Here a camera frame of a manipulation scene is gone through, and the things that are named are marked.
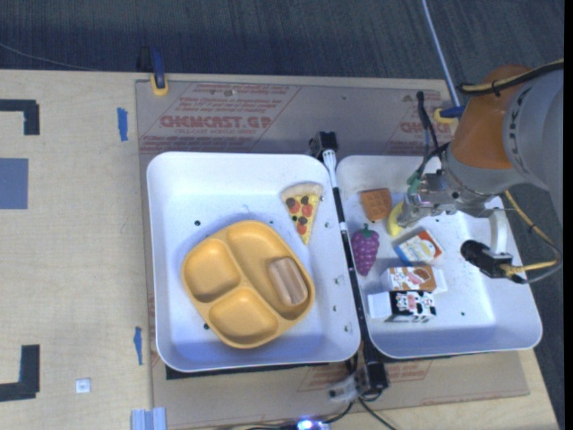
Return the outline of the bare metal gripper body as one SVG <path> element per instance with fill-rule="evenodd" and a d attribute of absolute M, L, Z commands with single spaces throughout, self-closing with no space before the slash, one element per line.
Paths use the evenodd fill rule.
<path fill-rule="evenodd" d="M 435 172 L 414 176 L 405 202 L 415 207 L 439 205 L 440 215 L 462 211 L 478 216 L 485 208 L 487 196 L 469 190 L 449 172 Z"/>

